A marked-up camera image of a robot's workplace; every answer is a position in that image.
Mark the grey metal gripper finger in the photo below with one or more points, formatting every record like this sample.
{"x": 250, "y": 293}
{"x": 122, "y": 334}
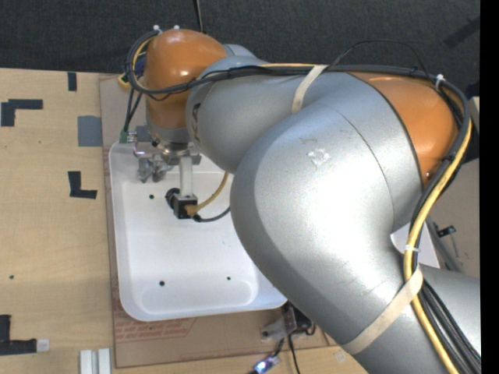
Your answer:
{"x": 161, "y": 173}
{"x": 145, "y": 173}

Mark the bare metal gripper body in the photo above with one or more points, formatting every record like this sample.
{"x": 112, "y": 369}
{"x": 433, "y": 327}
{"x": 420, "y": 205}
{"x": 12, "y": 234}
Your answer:
{"x": 170, "y": 152}

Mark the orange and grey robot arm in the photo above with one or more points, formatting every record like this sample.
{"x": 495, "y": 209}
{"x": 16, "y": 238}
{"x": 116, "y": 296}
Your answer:
{"x": 312, "y": 193}

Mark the white plastic tray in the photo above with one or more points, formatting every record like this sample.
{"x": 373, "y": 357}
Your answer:
{"x": 183, "y": 255}

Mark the brown cardboard board red print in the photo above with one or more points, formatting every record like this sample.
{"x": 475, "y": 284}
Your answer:
{"x": 156, "y": 341}

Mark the black cylinder on white bracket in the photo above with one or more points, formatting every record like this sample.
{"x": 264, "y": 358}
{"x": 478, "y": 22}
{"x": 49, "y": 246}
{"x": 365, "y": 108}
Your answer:
{"x": 186, "y": 177}

